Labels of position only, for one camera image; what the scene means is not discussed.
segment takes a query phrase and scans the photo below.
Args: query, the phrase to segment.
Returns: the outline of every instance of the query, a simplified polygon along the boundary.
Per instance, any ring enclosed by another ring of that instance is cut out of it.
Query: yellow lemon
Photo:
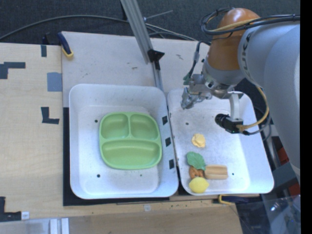
[[[208,181],[202,177],[195,177],[189,183],[189,187],[194,193],[203,193],[208,188],[208,186]]]

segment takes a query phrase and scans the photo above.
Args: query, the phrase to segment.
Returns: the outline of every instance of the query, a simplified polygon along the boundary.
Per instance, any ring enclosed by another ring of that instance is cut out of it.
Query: silver metal object
[[[148,51],[153,50],[151,39],[148,35],[144,17],[141,14],[137,0],[120,0],[122,7],[126,13],[131,29],[136,37],[136,41],[140,47],[141,53],[146,63],[151,62],[153,65],[154,78],[156,87],[163,91],[160,69],[157,62],[152,61],[148,55]]]

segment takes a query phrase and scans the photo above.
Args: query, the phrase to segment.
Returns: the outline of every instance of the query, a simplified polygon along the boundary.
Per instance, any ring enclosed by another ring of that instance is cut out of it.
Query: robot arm
[[[207,30],[207,23],[219,14],[225,15],[218,28]],[[189,86],[184,88],[181,107],[192,108],[212,96],[230,98],[231,116],[217,115],[216,123],[228,132],[242,133],[242,119],[233,115],[238,99],[232,98],[232,91],[247,78],[264,90],[300,183],[300,15],[260,18],[243,8],[221,9],[203,17],[202,31],[213,35],[213,40],[201,74],[189,73],[184,78]]]

